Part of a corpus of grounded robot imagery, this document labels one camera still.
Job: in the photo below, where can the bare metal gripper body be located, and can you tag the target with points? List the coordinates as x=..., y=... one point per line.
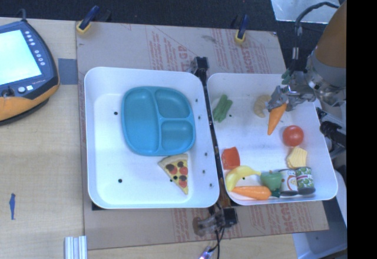
x=303, y=85

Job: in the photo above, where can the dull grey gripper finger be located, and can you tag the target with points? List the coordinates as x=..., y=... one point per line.
x=294, y=100
x=278, y=97

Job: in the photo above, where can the orange carrot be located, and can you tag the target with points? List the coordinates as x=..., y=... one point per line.
x=275, y=119
x=253, y=192

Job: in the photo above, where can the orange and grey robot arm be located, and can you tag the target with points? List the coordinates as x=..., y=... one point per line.
x=334, y=43

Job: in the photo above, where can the beige croissant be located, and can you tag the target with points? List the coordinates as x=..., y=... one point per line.
x=259, y=106

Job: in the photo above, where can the red tomato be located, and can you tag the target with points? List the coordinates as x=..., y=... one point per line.
x=293, y=135

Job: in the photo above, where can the white plastic tray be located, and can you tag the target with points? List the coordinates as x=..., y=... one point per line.
x=112, y=163
x=253, y=140

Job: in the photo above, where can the green beans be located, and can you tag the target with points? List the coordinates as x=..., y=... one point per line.
x=222, y=108

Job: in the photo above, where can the yellow cheese wedge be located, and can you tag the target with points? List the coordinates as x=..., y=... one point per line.
x=297, y=157

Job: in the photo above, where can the red pepper piece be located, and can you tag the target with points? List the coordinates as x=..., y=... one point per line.
x=230, y=158

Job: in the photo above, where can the green peas can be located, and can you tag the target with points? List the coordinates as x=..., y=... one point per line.
x=305, y=180

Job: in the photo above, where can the white can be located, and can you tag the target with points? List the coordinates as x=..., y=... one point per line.
x=288, y=182

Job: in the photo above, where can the green bell pepper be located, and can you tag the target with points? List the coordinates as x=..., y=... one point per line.
x=271, y=179

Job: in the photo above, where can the yellow banana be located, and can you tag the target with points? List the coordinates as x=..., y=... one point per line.
x=237, y=175

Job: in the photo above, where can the yellow pizza slice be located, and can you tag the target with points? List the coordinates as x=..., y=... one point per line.
x=176, y=171

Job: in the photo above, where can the blue divided plate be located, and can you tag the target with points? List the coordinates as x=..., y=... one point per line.
x=147, y=122

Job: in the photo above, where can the brown cardboard board red print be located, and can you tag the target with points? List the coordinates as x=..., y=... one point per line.
x=123, y=46

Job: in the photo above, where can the black cylinder on white bracket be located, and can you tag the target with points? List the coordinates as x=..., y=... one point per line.
x=331, y=130

